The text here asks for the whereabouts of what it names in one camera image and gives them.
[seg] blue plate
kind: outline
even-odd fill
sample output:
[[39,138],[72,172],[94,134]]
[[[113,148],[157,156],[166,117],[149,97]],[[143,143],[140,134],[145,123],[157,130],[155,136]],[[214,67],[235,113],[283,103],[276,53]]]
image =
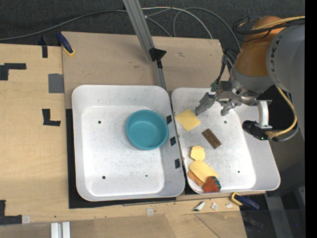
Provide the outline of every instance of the blue plate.
[[134,112],[126,123],[130,142],[140,150],[153,150],[165,143],[168,137],[166,121],[150,110]]

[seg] yellow cable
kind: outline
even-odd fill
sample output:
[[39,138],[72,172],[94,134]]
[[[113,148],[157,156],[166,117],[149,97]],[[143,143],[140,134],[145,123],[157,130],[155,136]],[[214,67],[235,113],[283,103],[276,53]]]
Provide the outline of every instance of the yellow cable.
[[281,131],[268,131],[266,132],[266,134],[270,137],[270,138],[273,138],[273,137],[277,137],[279,135],[282,135],[282,134],[285,134],[287,132],[289,132],[292,128],[294,128],[294,126],[296,125],[297,123],[297,117],[296,117],[296,114],[295,114],[295,109],[294,109],[294,106],[293,104],[290,102],[290,100],[286,97],[286,95],[283,93],[283,91],[281,90],[281,88],[279,88],[278,86],[276,86],[276,88],[278,89],[279,93],[282,95],[282,97],[284,98],[284,100],[287,102],[287,104],[290,106],[291,110],[293,111],[293,115],[294,115],[294,121],[292,123],[291,126],[289,126],[287,129],[285,130],[281,130]]
[[297,19],[302,19],[302,18],[305,18],[305,16],[283,18],[283,19],[279,19],[279,20],[270,22],[270,23],[262,25],[262,26],[258,26],[258,27],[252,28],[252,30],[259,30],[259,29],[271,27],[271,26],[274,26],[274,25],[277,25],[277,24],[282,24],[282,23],[286,23],[286,22],[289,22],[289,21],[292,21],[292,20],[297,20]]

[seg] blue and yellow clamp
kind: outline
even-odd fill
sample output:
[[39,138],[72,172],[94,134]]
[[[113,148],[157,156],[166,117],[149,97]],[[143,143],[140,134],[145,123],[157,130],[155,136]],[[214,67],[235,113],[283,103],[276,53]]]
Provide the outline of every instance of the blue and yellow clamp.
[[75,50],[71,47],[67,39],[61,34],[56,33],[56,38],[60,41],[61,45],[63,46],[63,50],[68,54],[70,57],[72,57],[75,54]]
[[230,200],[239,206],[245,205],[250,207],[253,210],[259,210],[260,208],[260,206],[256,202],[252,201],[251,199],[247,197],[241,196],[240,194],[236,192],[231,194]]

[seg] wooden table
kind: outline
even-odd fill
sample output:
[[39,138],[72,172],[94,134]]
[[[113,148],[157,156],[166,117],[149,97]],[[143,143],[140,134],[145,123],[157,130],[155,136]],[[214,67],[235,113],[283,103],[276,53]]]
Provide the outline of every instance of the wooden table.
[[[40,46],[0,45],[0,64],[27,65],[26,70],[9,70],[8,81],[0,81],[0,200],[6,200],[6,216],[21,214],[30,216],[31,220],[31,224],[0,227],[0,236],[13,232],[19,233],[15,237],[28,237],[28,234],[31,237],[42,231],[46,234],[49,226],[45,223],[71,221],[74,237],[101,237],[105,226],[109,237],[149,237],[150,230],[152,237],[233,237],[233,234],[246,237],[239,207],[235,204],[232,208],[226,207],[231,202],[228,194],[218,198],[180,195],[174,202],[69,209],[65,109],[71,107],[72,89],[83,82],[100,83],[96,78],[103,84],[119,84],[119,79],[120,84],[143,84],[144,75],[150,70],[143,61],[142,51],[139,53],[141,48],[136,36],[64,34],[76,50],[74,57],[63,54],[61,47],[48,47],[48,57],[43,58]],[[88,52],[96,40],[99,40],[96,50],[103,44],[102,50],[107,56],[90,50],[92,53],[86,53],[83,58],[83,52]],[[222,54],[217,40],[175,38],[173,42],[173,38],[154,37],[154,42],[157,48],[170,54],[162,60],[169,91],[182,85],[189,87],[191,83],[197,85],[197,82],[199,87],[209,87],[217,78]],[[122,47],[120,53],[110,48],[116,45]],[[122,56],[122,52],[131,51],[129,56]],[[143,77],[120,74],[116,60],[120,65],[125,64],[127,70],[139,69]],[[77,68],[75,74],[71,69],[74,67]],[[100,77],[103,72],[98,68],[112,77]],[[64,75],[65,94],[49,93],[48,75],[54,73]],[[179,73],[181,77],[171,80]],[[204,73],[210,77],[201,78]],[[43,125],[42,109],[50,109],[51,120],[60,120],[60,126]],[[192,211],[202,201],[206,206],[200,212]],[[217,211],[211,209],[212,203],[219,205]],[[154,215],[148,216],[147,208],[152,208]]]

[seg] white tray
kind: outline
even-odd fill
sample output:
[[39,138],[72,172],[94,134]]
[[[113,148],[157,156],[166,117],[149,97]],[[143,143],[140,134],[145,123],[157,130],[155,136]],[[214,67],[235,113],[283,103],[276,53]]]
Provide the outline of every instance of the white tray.
[[[174,197],[185,187],[170,98],[158,86],[82,85],[72,93],[76,187],[89,201]],[[152,110],[168,124],[158,149],[141,151],[125,124],[138,110]]]
[[[199,100],[208,92],[208,88],[178,88],[172,92],[173,111],[178,115],[186,109],[195,113]],[[221,116],[222,106],[215,102],[206,112],[197,117],[201,124],[187,132],[175,120],[179,135],[179,144],[186,172],[193,161],[190,151],[200,145],[205,149],[204,160],[219,175],[221,192],[274,190],[280,184],[269,142],[260,141],[242,130],[245,120],[259,120],[257,107],[241,105]],[[209,128],[222,143],[216,149],[207,142],[202,132]],[[188,178],[190,187],[199,194],[206,194],[201,186]]]

